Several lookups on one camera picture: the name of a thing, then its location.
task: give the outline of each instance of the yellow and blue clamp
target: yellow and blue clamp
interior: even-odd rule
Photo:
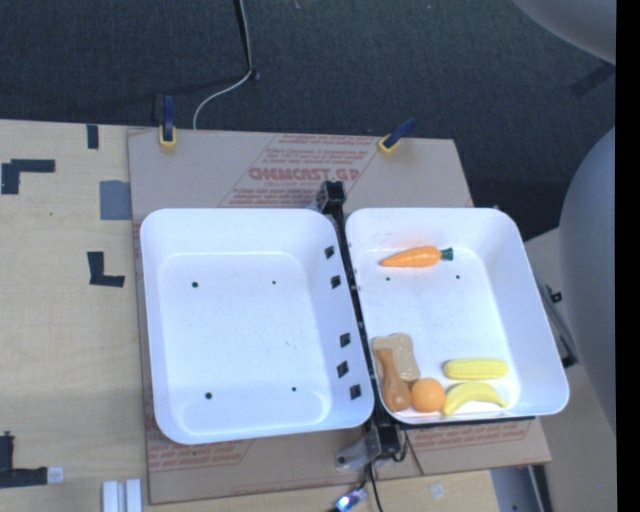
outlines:
[[[178,131],[173,124],[174,110],[173,96],[165,96],[162,104],[162,122],[158,128],[160,145],[164,148],[172,148],[178,140]]]
[[[402,137],[409,135],[416,127],[416,120],[410,117],[398,126],[391,133],[385,135],[378,141],[378,149],[385,155],[388,155],[398,146],[398,142]]]

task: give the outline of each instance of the toy food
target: toy food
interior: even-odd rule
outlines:
[[[463,382],[455,384],[447,390],[442,414],[448,416],[471,401],[491,402],[506,407],[508,402],[503,400],[491,384],[486,382]]]
[[[442,409],[445,392],[436,379],[426,377],[417,381],[411,388],[411,403],[419,412],[435,412]]]
[[[400,378],[393,362],[393,350],[382,348],[376,350],[376,357],[384,367],[382,382],[382,400],[391,412],[403,411],[411,405],[409,386]]]
[[[383,267],[430,267],[440,260],[453,260],[453,249],[440,250],[432,245],[415,247],[383,259]]]
[[[443,369],[450,379],[460,380],[499,379],[509,373],[506,361],[492,357],[452,359],[445,363]]]
[[[371,341],[373,350],[390,348],[393,351],[393,362],[400,378],[405,382],[413,382],[420,378],[420,369],[413,355],[413,340],[411,336],[404,333],[396,333],[391,336],[378,336]],[[378,376],[384,379],[384,366],[378,359]]]

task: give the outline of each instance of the white cable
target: white cable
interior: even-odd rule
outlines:
[[[249,71],[247,71],[247,74],[244,75],[240,79],[240,81],[236,82],[231,87],[227,87],[223,91],[219,91],[219,92],[216,92],[216,93],[212,94],[211,96],[206,98],[202,103],[200,103],[200,105],[198,105],[198,108],[196,109],[196,113],[193,115],[193,129],[194,130],[198,129],[198,114],[200,114],[200,111],[202,110],[202,108],[207,103],[209,103],[212,99],[217,98],[218,96],[222,96],[223,94],[226,94],[228,92],[233,91],[234,89],[237,89],[243,83],[245,83],[249,79],[249,77],[251,76],[251,73],[253,73],[253,63],[251,62],[251,38],[249,37],[249,26],[247,25],[247,17],[246,17],[246,15],[244,13],[244,1],[240,0],[239,5],[240,5],[240,12],[242,14],[242,23],[244,25],[244,33],[245,33],[245,36],[246,36],[245,43],[246,43],[246,46],[247,46],[247,60],[248,60],[248,64],[249,64]]]

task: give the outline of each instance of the toy bread slice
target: toy bread slice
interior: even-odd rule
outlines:
[[[392,334],[391,336],[378,336],[371,341],[373,351],[382,348],[390,348],[393,352],[393,362],[396,365],[400,378],[406,382],[418,380],[420,369],[413,355],[413,340],[411,336],[404,333]],[[384,378],[384,367],[376,358],[376,371],[380,379]]]

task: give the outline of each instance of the orange ball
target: orange ball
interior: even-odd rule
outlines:
[[[444,399],[442,384],[431,377],[418,380],[411,388],[411,403],[416,411],[439,411],[444,406]]]

